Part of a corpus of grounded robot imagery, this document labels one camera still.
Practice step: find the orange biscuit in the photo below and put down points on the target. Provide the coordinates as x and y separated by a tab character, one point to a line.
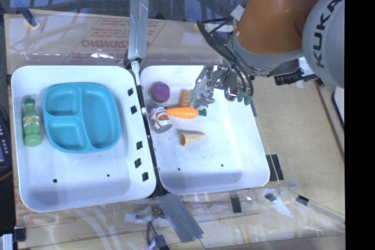
184	99

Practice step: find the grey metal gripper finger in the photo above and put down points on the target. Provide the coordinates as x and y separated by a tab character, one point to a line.
195	96
209	96

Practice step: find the green bottle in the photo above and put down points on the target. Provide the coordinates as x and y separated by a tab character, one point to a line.
31	126

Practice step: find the purple round toy food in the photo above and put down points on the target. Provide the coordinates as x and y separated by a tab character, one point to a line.
160	92

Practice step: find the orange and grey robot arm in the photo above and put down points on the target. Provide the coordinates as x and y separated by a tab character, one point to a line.
272	23

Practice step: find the brown cardboard board, red print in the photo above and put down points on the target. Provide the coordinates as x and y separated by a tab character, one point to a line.
187	35

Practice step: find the white and orange can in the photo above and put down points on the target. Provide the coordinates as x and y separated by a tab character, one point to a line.
160	119

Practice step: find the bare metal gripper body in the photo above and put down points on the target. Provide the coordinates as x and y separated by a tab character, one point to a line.
218	76

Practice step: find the white plastic tray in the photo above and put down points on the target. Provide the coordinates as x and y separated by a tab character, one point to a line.
88	178
211	161

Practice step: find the orange carrot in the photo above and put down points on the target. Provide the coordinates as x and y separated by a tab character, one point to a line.
181	113

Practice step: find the tan ice cream cone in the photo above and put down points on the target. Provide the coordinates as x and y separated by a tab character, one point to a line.
190	138

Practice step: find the blue divided plate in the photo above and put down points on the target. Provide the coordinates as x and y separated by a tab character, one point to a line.
82	117

